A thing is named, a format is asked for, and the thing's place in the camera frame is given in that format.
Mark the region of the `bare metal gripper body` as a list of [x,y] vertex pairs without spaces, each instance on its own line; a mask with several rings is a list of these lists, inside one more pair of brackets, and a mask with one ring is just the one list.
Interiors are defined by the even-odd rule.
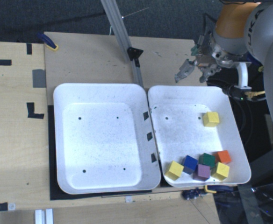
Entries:
[[217,43],[208,42],[194,47],[195,65],[200,71],[234,68],[239,57],[222,49]]

